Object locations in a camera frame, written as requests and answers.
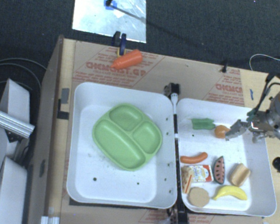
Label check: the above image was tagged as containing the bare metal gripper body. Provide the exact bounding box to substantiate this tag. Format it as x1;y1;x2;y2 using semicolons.
248;109;280;137

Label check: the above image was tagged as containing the orange toy fruit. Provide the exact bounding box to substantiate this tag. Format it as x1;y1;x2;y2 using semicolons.
213;123;231;141

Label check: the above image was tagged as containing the white plastic tray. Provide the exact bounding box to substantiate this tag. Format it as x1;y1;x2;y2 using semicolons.
163;96;280;223
60;80;192;215

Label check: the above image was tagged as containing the green toy vegetable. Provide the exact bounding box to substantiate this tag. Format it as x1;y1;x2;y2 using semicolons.
189;116;217;133

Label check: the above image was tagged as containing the tan hot dog bun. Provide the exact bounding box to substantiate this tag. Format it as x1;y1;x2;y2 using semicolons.
227;161;252;189

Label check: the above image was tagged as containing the red watermelon slice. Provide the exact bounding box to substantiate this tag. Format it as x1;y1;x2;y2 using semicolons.
210;154;228;185

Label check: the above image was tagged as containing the orange sausage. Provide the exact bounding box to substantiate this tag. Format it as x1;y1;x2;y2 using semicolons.
180;149;209;167

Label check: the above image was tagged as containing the red and white carton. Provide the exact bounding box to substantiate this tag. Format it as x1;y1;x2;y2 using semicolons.
186;162;216;185

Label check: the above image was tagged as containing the yellow banana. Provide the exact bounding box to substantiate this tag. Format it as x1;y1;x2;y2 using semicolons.
211;183;250;205

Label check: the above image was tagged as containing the thin black and white rod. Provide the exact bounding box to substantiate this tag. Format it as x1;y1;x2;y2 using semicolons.
156;93;197;213

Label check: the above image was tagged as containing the tan round biscuit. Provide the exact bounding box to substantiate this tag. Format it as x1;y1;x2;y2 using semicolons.
186;186;212;209

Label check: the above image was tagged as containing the green divided plate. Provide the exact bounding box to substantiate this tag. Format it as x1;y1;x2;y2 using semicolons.
87;99;167;176

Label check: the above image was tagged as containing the orange carrot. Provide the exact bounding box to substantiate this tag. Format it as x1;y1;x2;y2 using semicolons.
110;46;145;73

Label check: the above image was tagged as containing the black block with thin wires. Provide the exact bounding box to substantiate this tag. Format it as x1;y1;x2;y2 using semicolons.
163;81;183;99
174;203;193;224

